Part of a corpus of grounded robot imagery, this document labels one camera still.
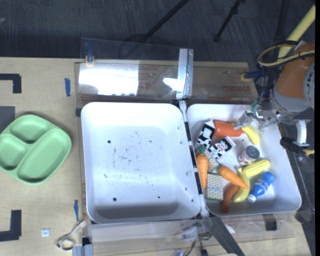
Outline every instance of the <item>yellow banana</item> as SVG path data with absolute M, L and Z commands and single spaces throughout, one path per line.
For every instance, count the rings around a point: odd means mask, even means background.
M 260 143 L 259 134 L 251 125 L 242 127 L 241 130 L 245 132 L 245 134 L 249 137 L 253 145 L 259 145 Z
M 243 187 L 239 187 L 237 193 L 233 197 L 234 203 L 241 203 L 244 200 L 247 199 L 249 192 L 250 192 L 250 180 L 249 178 L 242 172 L 242 169 L 238 169 L 240 178 L 244 181 L 244 183 L 249 187 L 248 189 L 245 189 Z

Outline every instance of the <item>black tape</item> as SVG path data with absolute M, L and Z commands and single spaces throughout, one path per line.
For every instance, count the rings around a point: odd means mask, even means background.
M 12 210 L 10 229 L 0 232 L 0 242 L 19 240 L 21 237 L 21 210 Z
M 277 230 L 277 220 L 272 213 L 263 214 L 265 230 L 266 231 L 276 231 Z
M 185 130 L 186 130 L 186 137 L 188 138 L 188 142 L 191 142 L 191 136 L 190 136 L 190 129 L 188 122 L 184 122 Z
M 0 106 L 0 133 L 16 119 L 16 107 Z
M 0 80 L 12 80 L 12 93 L 21 93 L 21 76 L 19 74 L 0 74 Z
M 190 155 L 191 155 L 193 167 L 197 167 L 197 161 L 196 161 L 196 157 L 195 157 L 195 153 L 194 153 L 194 148 L 192 146 L 189 146 L 189 149 L 190 149 Z
M 203 193 L 202 193 L 202 186 L 201 186 L 199 172 L 195 172 L 194 176 L 195 176 L 195 180 L 196 180 L 196 185 L 198 187 L 198 193 L 199 193 L 199 195 L 202 195 Z
M 75 109 L 75 116 L 76 117 L 81 117 L 81 110 L 82 110 L 82 108 L 76 108 Z

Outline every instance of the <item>toy carrot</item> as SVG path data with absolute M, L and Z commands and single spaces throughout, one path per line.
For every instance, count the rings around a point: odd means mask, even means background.
M 245 132 L 243 130 L 237 130 L 234 129 L 234 126 L 229 122 L 223 122 L 214 120 L 213 121 L 215 131 L 214 136 L 216 137 L 239 137 L 241 134 L 244 134 Z
M 221 210 L 223 213 L 228 213 L 230 208 L 230 201 L 232 197 L 237 193 L 239 186 L 231 184 L 223 193 L 223 201 L 221 203 Z
M 208 167 L 209 167 L 209 160 L 207 156 L 204 154 L 205 149 L 206 148 L 204 146 L 201 146 L 199 148 L 200 154 L 196 157 L 196 165 L 198 167 L 202 189 L 205 189 L 207 187 L 207 177 L 208 177 Z
M 249 189 L 248 185 L 238 176 L 236 175 L 231 169 L 227 166 L 220 166 L 218 169 L 218 173 L 227 181 L 240 186 L 244 189 Z

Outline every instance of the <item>plywood surface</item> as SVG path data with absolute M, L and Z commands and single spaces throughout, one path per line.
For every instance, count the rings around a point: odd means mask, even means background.
M 66 131 L 72 149 L 59 170 L 44 184 L 24 184 L 0 171 L 0 231 L 9 230 L 11 210 L 22 211 L 22 234 L 19 240 L 0 242 L 0 255 L 11 256 L 71 256 L 56 246 L 58 238 L 69 233 L 77 224 L 74 202 L 78 200 L 82 218 L 81 159 L 76 110 L 75 63 L 79 59 L 0 58 L 0 73 L 20 74 L 22 93 L 12 93 L 12 82 L 0 80 L 0 106 L 15 106 L 16 118 L 36 114 Z M 70 80 L 67 96 L 65 78 Z M 50 229 L 42 237 L 41 230 Z M 310 250 L 301 227 L 293 223 L 294 237 L 241 242 L 246 255 L 308 256 Z M 81 242 L 81 233 L 75 237 Z M 209 255 L 225 255 L 220 245 L 208 245 Z M 171 251 L 140 253 L 143 256 L 172 255 Z M 199 256 L 196 247 L 190 256 Z

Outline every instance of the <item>toy bottle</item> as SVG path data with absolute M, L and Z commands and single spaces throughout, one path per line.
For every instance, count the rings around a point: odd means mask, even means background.
M 250 203 L 254 203 L 257 200 L 257 197 L 262 196 L 268 190 L 269 186 L 274 182 L 274 180 L 275 176 L 271 172 L 263 172 L 261 177 L 253 185 L 252 191 L 248 195 L 247 200 Z

